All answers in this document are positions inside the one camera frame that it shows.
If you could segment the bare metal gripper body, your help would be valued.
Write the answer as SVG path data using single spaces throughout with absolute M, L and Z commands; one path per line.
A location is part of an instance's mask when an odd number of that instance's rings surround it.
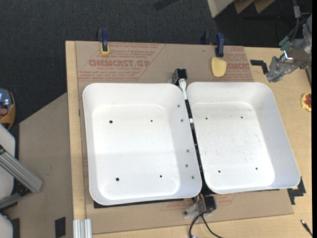
M 288 70 L 306 69 L 312 63 L 312 38 L 302 39 L 287 38 L 285 42 L 284 56 Z

